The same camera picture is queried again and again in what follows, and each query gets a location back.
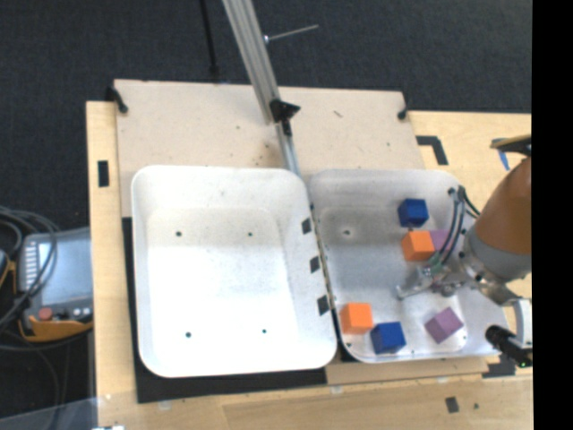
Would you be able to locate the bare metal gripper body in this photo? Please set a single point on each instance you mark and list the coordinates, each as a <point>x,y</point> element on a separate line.
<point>470,280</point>

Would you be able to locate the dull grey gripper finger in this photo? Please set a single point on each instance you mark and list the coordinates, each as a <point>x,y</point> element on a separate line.
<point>424,274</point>
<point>409,290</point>

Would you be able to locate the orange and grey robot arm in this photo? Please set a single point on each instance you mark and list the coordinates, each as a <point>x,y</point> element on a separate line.
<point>506,222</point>

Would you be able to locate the orange cube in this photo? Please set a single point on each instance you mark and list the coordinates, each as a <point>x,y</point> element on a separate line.
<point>356,317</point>
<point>417,246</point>

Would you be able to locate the purple cube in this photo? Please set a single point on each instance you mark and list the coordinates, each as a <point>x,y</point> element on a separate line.
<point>443,325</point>
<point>441,238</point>

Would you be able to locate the white plastic tray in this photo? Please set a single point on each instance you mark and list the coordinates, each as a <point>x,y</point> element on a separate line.
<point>371,267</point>
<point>224,276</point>

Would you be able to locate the blue cube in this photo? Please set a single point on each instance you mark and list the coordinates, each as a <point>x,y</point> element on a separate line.
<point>413,212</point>
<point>387,337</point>

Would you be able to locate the pale wood board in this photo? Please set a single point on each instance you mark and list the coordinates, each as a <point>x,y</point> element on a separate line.
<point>201,123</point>

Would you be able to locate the black cylinder on white bracket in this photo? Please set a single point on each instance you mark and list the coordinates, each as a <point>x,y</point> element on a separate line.
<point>508,345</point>

